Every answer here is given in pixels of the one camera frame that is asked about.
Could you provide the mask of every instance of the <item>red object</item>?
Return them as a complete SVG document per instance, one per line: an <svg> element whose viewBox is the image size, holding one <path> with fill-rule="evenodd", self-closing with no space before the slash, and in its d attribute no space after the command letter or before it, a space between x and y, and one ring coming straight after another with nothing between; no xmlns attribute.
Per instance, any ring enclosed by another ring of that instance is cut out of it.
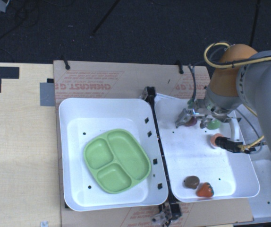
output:
<svg viewBox="0 0 271 227"><path fill-rule="evenodd" d="M216 140L217 137L224 137L224 136L223 136L222 134L220 134L220 133L217 133L217 134L213 135L213 136L210 138L210 142L211 142L211 144L212 144L213 146L218 146L218 145L215 144L215 140Z"/></svg>
<svg viewBox="0 0 271 227"><path fill-rule="evenodd" d="M197 118L191 117L191 119L187 123L185 123L185 126L194 126L196 125L196 123L197 123Z"/></svg>
<svg viewBox="0 0 271 227"><path fill-rule="evenodd" d="M202 187L196 192L196 195L199 197L210 198L214 195L214 191L210 183L204 183Z"/></svg>

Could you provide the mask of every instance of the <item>green plate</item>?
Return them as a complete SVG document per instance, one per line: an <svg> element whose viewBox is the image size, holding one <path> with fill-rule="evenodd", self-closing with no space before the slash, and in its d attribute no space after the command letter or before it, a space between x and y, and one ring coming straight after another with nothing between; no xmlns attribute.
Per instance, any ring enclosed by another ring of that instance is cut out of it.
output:
<svg viewBox="0 0 271 227"><path fill-rule="evenodd" d="M151 171L146 152L134 136L123 129L107 131L88 142L83 156L97 183L109 193L134 187Z"/></svg>

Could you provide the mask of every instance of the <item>black floor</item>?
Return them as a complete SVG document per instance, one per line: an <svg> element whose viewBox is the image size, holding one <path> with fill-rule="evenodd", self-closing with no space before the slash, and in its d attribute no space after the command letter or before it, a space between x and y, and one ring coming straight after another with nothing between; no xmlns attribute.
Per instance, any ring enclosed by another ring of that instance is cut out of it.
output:
<svg viewBox="0 0 271 227"><path fill-rule="evenodd" d="M120 0L99 24L115 2L10 1L0 12L0 62L52 63L64 56L186 65L202 61L218 41L271 50L271 0Z"/></svg>

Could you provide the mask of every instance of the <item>green divided tray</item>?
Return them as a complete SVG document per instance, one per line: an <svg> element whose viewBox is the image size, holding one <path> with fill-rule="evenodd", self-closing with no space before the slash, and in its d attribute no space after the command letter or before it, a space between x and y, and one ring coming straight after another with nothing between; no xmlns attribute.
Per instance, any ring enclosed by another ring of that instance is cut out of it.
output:
<svg viewBox="0 0 271 227"><path fill-rule="evenodd" d="M83 156L97 183L109 193L134 187L151 171L146 152L134 136L123 129L107 131L92 139L86 144Z"/></svg>

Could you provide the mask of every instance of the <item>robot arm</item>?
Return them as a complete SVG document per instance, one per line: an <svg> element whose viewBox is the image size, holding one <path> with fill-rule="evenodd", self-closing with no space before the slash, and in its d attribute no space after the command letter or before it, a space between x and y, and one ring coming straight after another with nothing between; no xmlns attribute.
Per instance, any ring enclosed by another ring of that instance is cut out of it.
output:
<svg viewBox="0 0 271 227"><path fill-rule="evenodd" d="M216 45L227 46L219 62L210 61L207 57L208 50ZM176 127L194 117L202 118L201 128L213 119L230 122L228 114L244 104L258 117L271 149L271 51L257 52L244 44L230 46L216 43L207 47L204 58L216 68L206 89L205 99L197 99L191 107L184 109L176 121Z"/></svg>

